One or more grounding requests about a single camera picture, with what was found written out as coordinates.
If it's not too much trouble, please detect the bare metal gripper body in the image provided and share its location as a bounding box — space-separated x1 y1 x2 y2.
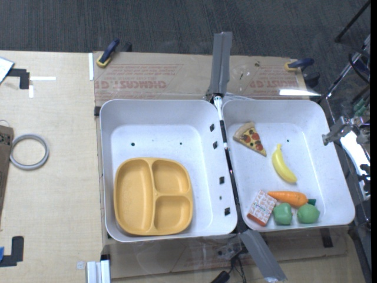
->
339 122 371 170

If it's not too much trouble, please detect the white plastic tray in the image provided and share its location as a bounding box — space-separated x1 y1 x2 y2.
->
220 98 356 233
99 98 239 243

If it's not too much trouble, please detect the yellow banana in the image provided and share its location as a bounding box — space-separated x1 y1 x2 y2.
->
271 143 298 184

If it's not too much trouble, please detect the orange carrot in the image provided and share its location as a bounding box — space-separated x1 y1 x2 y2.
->
267 190 317 208

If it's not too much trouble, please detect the toy pizza slice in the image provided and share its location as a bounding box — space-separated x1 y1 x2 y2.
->
233 121 267 157

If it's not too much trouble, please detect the orange and white carton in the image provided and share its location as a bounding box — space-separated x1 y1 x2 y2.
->
246 189 277 227

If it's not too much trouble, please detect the thin black and white rod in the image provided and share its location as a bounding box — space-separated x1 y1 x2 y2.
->
213 95 244 234

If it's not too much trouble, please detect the brown cardboard board red print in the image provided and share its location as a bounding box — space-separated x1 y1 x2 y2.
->
92 51 354 279

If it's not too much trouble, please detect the yellow divided plate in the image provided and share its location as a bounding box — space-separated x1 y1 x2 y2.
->
113 157 194 236

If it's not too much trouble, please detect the grey tape roll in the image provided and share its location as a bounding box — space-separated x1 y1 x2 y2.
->
9 133 50 171

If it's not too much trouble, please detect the brown cardboard piece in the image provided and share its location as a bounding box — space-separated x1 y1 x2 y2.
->
0 124 15 226

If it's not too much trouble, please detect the white paper sheet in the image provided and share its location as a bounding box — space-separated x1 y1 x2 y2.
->
0 57 15 84

